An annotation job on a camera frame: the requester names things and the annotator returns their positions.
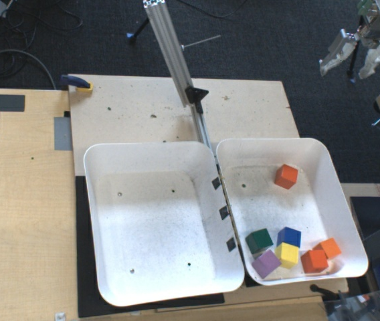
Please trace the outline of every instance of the dark carpet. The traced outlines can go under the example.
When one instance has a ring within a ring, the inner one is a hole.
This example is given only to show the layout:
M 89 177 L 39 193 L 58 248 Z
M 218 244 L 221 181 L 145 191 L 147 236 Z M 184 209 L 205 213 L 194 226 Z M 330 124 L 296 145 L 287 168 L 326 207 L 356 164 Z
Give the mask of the dark carpet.
M 380 65 L 351 83 L 350 59 L 325 77 L 318 63 L 340 29 L 356 32 L 360 0 L 244 1 L 167 0 L 180 43 L 221 35 L 185 50 L 191 77 L 281 81 L 300 136 L 326 145 L 340 181 L 380 183 Z M 0 18 L 0 49 L 35 56 L 56 85 L 70 73 L 168 77 L 150 25 L 134 45 L 126 38 L 146 17 L 143 0 L 18 0 Z M 366 54 L 360 46 L 355 73 Z M 52 84 L 28 56 L 1 54 L 0 88 Z

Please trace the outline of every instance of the purple cube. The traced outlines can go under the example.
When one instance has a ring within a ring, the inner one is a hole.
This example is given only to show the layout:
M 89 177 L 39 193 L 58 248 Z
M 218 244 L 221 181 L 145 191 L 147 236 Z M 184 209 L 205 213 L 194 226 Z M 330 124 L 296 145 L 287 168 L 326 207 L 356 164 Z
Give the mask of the purple cube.
M 252 267 L 256 269 L 257 273 L 265 278 L 268 274 L 274 271 L 281 265 L 281 261 L 276 257 L 275 253 L 268 249 L 260 257 L 252 262 Z

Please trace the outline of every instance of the blue cube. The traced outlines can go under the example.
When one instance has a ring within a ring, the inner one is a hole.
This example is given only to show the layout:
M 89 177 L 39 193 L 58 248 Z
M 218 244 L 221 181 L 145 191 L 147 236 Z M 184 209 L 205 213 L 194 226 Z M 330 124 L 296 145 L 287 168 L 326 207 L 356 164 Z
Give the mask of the blue cube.
M 297 246 L 300 248 L 300 242 L 302 239 L 302 232 L 297 231 L 293 228 L 284 227 L 278 233 L 278 241 L 276 245 L 279 246 L 281 243 L 287 243 L 289 245 Z

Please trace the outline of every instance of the black mat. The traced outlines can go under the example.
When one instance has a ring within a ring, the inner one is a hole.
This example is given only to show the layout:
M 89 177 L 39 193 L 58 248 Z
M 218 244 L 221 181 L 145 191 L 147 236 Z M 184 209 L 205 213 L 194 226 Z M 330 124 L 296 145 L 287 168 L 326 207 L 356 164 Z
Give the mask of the black mat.
M 380 197 L 351 196 L 363 240 L 380 230 Z
M 223 294 L 193 296 L 129 307 L 116 307 L 107 303 L 100 295 L 96 279 L 96 265 L 90 208 L 86 188 L 86 178 L 76 177 L 76 215 L 77 215 L 77 279 L 78 315 L 81 318 L 148 310 L 159 308 L 202 306 L 224 303 Z

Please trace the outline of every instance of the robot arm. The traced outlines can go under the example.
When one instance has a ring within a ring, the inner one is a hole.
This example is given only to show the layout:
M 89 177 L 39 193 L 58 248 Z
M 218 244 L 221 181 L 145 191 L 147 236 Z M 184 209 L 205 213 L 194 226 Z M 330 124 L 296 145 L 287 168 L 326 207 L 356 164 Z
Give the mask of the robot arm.
M 364 79 L 373 75 L 380 64 L 380 0 L 361 0 L 357 7 L 363 24 L 355 33 L 340 30 L 328 48 L 329 54 L 319 61 L 321 76 L 343 63 L 354 52 L 359 41 L 369 48 L 359 77 Z
M 357 46 L 358 39 L 355 35 L 347 33 L 341 29 L 336 39 L 328 48 L 329 54 L 319 61 L 321 76 L 324 76 L 330 69 L 337 67 L 345 61 Z

